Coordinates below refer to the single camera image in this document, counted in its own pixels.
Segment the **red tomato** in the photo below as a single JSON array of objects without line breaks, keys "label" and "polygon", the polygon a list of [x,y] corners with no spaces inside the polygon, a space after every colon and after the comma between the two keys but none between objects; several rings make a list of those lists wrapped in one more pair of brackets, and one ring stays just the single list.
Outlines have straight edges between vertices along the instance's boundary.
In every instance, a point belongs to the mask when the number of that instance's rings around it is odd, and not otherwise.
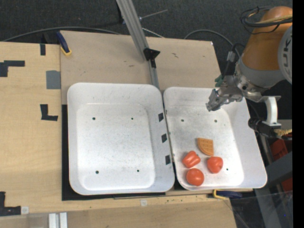
[{"label": "red tomato", "polygon": [[223,165],[223,159],[220,157],[212,156],[207,160],[207,167],[212,173],[219,173]]},{"label": "red tomato", "polygon": [[191,185],[200,186],[204,182],[205,177],[199,169],[192,168],[187,172],[186,179]]},{"label": "red tomato", "polygon": [[187,167],[191,168],[196,164],[200,163],[200,157],[195,153],[195,151],[190,151],[182,160],[182,163]]}]

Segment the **red bell pepper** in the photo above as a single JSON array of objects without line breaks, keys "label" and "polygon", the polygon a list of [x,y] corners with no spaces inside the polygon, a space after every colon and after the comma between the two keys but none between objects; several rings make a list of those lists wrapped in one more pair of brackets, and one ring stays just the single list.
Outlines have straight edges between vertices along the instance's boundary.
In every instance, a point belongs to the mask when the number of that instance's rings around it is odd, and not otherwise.
[{"label": "red bell pepper", "polygon": [[182,163],[187,167],[191,168],[196,164],[200,163],[200,157],[195,153],[195,151],[190,151],[182,160]]}]

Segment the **blue and yellow clamp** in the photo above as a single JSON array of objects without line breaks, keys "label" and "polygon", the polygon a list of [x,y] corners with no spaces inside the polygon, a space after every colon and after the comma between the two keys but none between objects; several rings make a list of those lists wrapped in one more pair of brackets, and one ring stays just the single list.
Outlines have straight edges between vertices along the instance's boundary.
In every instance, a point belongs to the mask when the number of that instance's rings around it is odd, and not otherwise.
[{"label": "blue and yellow clamp", "polygon": [[70,48],[68,47],[67,42],[66,42],[65,38],[63,37],[63,35],[58,31],[58,32],[56,32],[56,36],[59,40],[60,49],[63,52],[63,54],[66,56],[71,55],[72,50],[70,50]]},{"label": "blue and yellow clamp", "polygon": [[240,199],[243,197],[242,193],[226,190],[213,190],[213,197],[220,200],[225,200],[227,198],[231,199]]}]

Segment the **red object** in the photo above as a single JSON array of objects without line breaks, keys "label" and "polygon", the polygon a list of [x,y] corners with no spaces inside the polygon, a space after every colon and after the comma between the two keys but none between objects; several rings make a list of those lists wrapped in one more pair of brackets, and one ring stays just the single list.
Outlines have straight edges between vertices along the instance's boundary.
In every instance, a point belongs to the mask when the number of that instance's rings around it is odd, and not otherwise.
[{"label": "red object", "polygon": [[205,176],[199,169],[192,168],[187,172],[186,179],[189,184],[200,186],[203,184]]},{"label": "red object", "polygon": [[194,151],[190,151],[184,157],[182,162],[187,168],[191,168],[191,167],[195,166],[196,164],[200,163],[200,157]]},{"label": "red object", "polygon": [[[281,157],[283,157],[284,155],[288,154],[289,153],[288,149],[291,151],[292,141],[284,141],[282,139],[278,139],[272,145],[270,145],[270,150],[271,150],[272,156],[274,158],[274,161],[276,161],[276,160],[280,159]],[[293,190],[293,178],[292,177],[283,181],[281,184],[282,184],[283,190],[285,192]]]},{"label": "red object", "polygon": [[207,167],[212,173],[219,173],[223,165],[223,159],[218,156],[212,156],[207,160]]}]

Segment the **toy tomato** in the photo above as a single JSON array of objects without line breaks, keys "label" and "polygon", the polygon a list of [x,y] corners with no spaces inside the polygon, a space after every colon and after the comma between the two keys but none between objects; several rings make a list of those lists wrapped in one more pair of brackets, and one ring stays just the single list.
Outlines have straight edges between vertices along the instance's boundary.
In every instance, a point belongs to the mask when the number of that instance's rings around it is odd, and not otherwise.
[{"label": "toy tomato", "polygon": [[190,151],[184,157],[182,162],[187,168],[191,168],[191,167],[195,166],[196,164],[200,163],[200,157],[194,151]]},{"label": "toy tomato", "polygon": [[204,182],[205,177],[199,169],[192,168],[187,172],[186,179],[191,185],[200,186]]},{"label": "toy tomato", "polygon": [[212,173],[219,173],[223,165],[223,159],[220,157],[212,156],[207,160],[207,167]]}]

